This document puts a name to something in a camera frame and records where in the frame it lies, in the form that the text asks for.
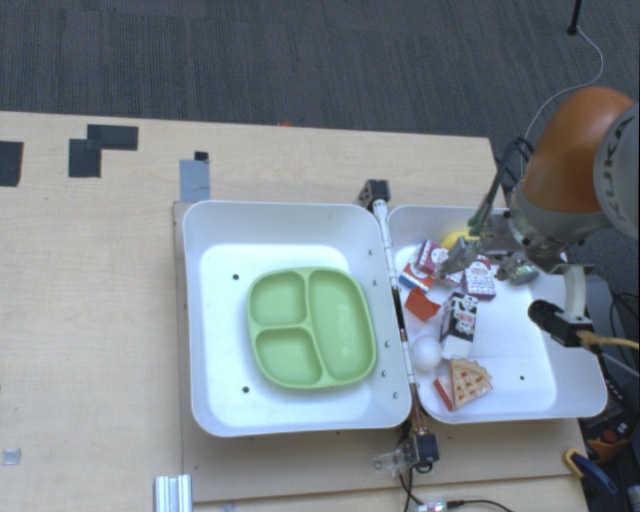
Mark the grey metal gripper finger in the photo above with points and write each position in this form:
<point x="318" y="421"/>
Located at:
<point x="462" y="255"/>
<point x="517" y="270"/>

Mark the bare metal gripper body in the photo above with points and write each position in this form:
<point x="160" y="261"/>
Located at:
<point x="530" y="240"/>

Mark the thin black and white rod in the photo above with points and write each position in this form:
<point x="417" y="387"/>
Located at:
<point x="395" y="295"/>

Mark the green divided plate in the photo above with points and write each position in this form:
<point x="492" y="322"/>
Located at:
<point x="310" y="327"/>

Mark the black and white milk carton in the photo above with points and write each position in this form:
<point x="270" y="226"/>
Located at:
<point x="459" y="322"/>

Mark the toy pizza slice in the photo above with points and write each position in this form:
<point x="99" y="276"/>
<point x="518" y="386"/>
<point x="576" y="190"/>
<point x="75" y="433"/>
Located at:
<point x="469" y="382"/>

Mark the red and white patterned carton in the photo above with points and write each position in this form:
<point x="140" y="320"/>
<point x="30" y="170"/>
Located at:
<point x="429" y="256"/>

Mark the red and white small packet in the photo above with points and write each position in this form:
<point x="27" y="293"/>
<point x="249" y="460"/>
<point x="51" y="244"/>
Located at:
<point x="443" y="392"/>

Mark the white ball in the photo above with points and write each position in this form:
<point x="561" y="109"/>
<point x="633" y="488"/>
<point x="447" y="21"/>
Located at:
<point x="426" y="353"/>

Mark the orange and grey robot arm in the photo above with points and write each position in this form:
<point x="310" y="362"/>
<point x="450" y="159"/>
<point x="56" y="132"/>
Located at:
<point x="565" y="150"/>

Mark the red white blue packet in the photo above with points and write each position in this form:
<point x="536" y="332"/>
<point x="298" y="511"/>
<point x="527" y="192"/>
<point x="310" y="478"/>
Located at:
<point x="416" y="279"/>

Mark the white plastic tray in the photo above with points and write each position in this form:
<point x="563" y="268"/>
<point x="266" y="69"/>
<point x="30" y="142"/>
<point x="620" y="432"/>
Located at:
<point x="225" y="390"/>
<point x="520" y="350"/>

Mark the orange red carton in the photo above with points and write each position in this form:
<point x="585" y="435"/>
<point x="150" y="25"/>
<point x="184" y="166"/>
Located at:
<point x="421" y="304"/>

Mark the pink and white carton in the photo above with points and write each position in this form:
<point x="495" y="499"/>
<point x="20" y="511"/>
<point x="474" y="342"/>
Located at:
<point x="479" y="281"/>

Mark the yellow toy lemon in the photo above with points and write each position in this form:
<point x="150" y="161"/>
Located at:
<point x="452" y="240"/>

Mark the black cylinder on white bracket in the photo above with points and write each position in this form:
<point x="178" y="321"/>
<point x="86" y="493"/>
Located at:
<point x="555" y="320"/>

